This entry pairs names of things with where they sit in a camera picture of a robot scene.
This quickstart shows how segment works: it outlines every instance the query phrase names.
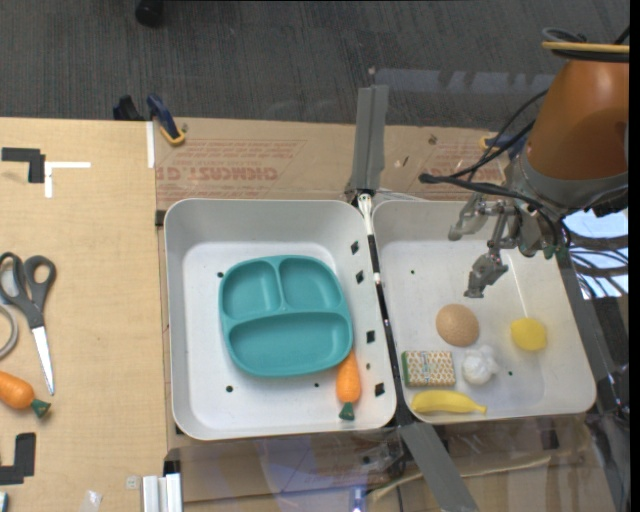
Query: wooden tabletop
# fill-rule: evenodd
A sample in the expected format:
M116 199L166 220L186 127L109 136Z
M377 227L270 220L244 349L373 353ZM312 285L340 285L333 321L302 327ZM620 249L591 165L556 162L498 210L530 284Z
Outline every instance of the wooden tabletop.
M0 486L16 511L78 510L85 493L104 511L138 510L127 478L162 474L166 422L154 171L145 123L2 119L0 146L37 148L54 169L53 197L28 183L26 163L0 162L0 252L42 254L57 267L44 317L56 392L50 397L33 337L19 320L0 370L52 402L39 420L0 403L0 458L36 434L35 475Z

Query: white tray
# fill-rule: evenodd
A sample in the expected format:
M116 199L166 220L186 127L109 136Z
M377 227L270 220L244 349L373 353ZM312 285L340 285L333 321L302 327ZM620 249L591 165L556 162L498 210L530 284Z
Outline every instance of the white tray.
M449 226L463 203L387 201L373 213L380 273L398 358L404 350L450 350L455 388L488 407L486 415L416 415L434 424L584 412L596 396L571 306L555 260L525 258L503 250L509 271L485 289L483 299L463 296L471 266L487 252L494 223L451 242ZM435 317L449 303L471 308L480 323L473 347L491 345L501 370L483 386L467 384L461 373L464 350L438 335ZM511 321L529 316L547 329L548 345L530 353L510 339ZM407 404L426 388L403 385Z
M355 242L359 249L353 254ZM392 419L393 376L367 233L355 208L339 201L187 199L167 212L165 243L173 415L187 435L221 440L367 430ZM218 273L248 259L285 254L318 258L338 277L362 381L355 421L338 418L335 367L300 377L260 378L236 367L226 350ZM385 389L379 396L377 384Z

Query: scissors handle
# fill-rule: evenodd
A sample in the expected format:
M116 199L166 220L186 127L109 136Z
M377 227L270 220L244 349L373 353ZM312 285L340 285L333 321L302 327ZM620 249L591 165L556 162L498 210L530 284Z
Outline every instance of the scissors handle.
M10 303L20 308L27 317L27 321L29 322L29 327L31 329L42 327L44 325L44 319L42 316L44 301L47 297L51 284L56 278L55 265L44 256L32 256L25 263L22 263L22 260L12 252L5 252L0 256L0 267L2 267L2 264L6 260L11 260L13 265L13 279L15 282L16 294L10 295L7 293L0 282L0 295ZM49 275L44 281L39 283L35 279L35 271L40 265L44 265L48 268ZM31 290L33 300L31 300L27 294L27 284Z

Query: scissors blade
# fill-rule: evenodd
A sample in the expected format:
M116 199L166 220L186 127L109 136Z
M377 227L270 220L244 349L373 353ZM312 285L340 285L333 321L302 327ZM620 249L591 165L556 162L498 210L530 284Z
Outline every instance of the scissors blade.
M33 337L36 340L36 348L38 356L40 356L40 364L44 372L44 378L47 381L49 394L53 395L55 389L53 387L53 368L51 367L51 355L49 354L49 343L47 342L47 331L44 326L31 329Z

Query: white crumpled object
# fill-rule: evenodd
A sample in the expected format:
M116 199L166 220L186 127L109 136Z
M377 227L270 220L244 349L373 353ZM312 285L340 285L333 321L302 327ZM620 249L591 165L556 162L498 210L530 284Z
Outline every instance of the white crumpled object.
M493 358L493 348L488 345L475 349L467 349L462 361L462 376L469 384L480 386L489 382L500 366Z

